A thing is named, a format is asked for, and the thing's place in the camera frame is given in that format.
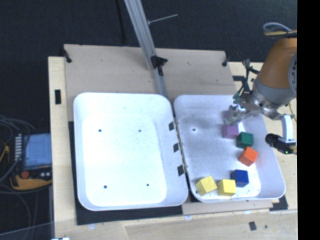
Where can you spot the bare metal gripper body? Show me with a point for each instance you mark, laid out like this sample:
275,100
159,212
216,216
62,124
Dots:
257,107

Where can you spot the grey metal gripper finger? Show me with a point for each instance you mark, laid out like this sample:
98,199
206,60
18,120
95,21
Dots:
239,116
228,115

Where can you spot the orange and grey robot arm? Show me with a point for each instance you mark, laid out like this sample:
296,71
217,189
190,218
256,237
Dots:
275,66

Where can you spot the purple cube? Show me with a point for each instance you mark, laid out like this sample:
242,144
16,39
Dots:
231,131

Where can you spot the green cube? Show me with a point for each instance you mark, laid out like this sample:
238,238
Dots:
245,139

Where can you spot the orange cube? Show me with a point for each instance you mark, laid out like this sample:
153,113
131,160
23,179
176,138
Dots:
248,156

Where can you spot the white plastic tray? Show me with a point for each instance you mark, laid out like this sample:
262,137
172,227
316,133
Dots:
125,154
212,159

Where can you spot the blue cube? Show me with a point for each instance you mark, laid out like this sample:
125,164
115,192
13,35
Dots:
240,177

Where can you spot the yellow cube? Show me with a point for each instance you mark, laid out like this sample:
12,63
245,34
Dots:
226,187
206,185

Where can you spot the brown cardboard board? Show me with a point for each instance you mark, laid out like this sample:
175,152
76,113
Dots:
112,71

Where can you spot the black cylinder on white bracket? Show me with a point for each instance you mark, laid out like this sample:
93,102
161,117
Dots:
286,129

